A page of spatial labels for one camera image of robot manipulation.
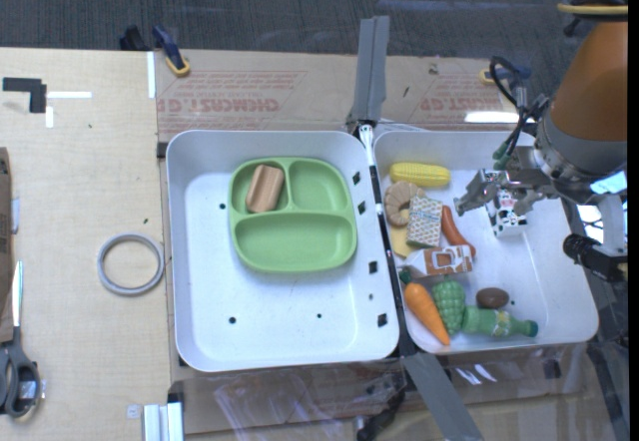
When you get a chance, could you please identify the black cylinder on white bracket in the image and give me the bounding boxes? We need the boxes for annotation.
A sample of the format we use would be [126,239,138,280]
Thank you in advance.
[562,179,629,283]

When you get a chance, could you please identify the green toy grapes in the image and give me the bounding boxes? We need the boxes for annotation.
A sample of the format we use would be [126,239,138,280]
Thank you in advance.
[431,278,468,337]

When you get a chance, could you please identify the tan toy bread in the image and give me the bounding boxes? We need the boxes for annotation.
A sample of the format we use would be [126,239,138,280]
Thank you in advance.
[245,164,287,215]

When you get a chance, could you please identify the orange patterned white carton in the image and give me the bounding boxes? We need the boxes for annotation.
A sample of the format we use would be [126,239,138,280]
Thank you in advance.
[405,195,444,249]

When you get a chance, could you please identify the green divided plate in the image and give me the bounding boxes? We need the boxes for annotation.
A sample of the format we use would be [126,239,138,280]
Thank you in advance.
[228,156,359,274]

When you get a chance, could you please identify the green toy bottle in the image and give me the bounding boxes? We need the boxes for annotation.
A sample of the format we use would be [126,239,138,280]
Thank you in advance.
[460,304,540,339]

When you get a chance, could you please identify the brown cardboard board red print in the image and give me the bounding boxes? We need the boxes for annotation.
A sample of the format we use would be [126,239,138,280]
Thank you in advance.
[154,48,591,436]

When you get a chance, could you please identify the white plastic tray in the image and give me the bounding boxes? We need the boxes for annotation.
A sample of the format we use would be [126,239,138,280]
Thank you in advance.
[165,129,401,374]
[372,129,600,356]

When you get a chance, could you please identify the white black cow-print carton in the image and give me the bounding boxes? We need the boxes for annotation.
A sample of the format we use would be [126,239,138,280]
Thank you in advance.
[485,172,529,238]

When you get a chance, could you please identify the grey tape roll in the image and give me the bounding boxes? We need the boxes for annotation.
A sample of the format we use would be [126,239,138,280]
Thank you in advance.
[96,231,166,297]

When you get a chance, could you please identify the orange toy sausage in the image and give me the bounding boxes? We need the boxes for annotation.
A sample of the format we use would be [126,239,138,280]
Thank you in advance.
[440,205,477,259]

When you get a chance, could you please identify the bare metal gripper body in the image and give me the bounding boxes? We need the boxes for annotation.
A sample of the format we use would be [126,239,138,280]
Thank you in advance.
[500,145,629,206]

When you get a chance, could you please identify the tan toy croissant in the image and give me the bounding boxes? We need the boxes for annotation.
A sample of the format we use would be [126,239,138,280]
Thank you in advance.
[382,180,426,227]

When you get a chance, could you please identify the brown round toy kiwi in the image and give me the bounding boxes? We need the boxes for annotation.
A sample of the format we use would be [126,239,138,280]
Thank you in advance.
[474,286,511,311]

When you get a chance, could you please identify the yellow toy corn cob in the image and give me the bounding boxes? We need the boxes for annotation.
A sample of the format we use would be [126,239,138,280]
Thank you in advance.
[388,161,452,190]

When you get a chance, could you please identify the orange and white carton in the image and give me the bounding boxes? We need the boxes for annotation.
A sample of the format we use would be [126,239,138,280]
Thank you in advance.
[398,244,475,278]

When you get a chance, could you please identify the grey handled scissors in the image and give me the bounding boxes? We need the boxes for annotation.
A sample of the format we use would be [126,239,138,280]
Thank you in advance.
[0,259,43,419]

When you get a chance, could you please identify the orange toy carrot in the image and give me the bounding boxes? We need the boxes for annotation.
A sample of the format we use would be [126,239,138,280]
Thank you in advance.
[398,268,452,347]

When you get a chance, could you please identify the yellow toy cheese slice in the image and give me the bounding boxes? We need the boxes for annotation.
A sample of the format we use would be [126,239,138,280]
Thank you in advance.
[388,223,421,259]

